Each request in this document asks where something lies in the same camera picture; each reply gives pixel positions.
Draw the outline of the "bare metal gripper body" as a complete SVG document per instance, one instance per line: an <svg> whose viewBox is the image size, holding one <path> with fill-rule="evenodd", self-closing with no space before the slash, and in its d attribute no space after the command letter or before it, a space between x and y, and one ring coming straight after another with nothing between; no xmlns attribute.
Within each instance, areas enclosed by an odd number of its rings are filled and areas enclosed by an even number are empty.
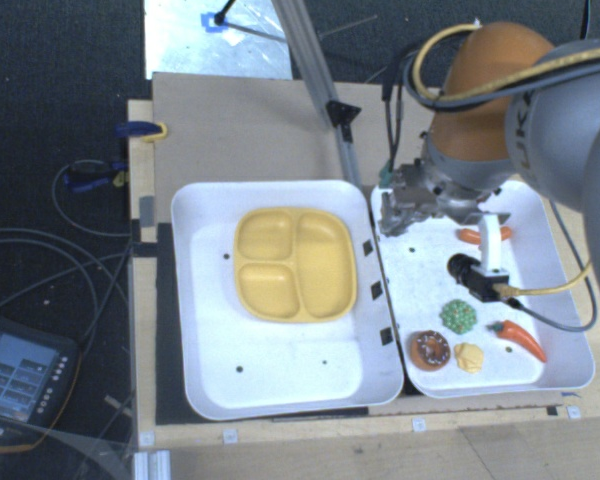
<svg viewBox="0 0 600 480"><path fill-rule="evenodd" d="M449 217L455 222L471 222L481 212L479 205L490 197L489 191L466 188L443 174L431 162L403 164L391 178L390 191L395 207L406 202L432 202L432 218Z"/></svg>

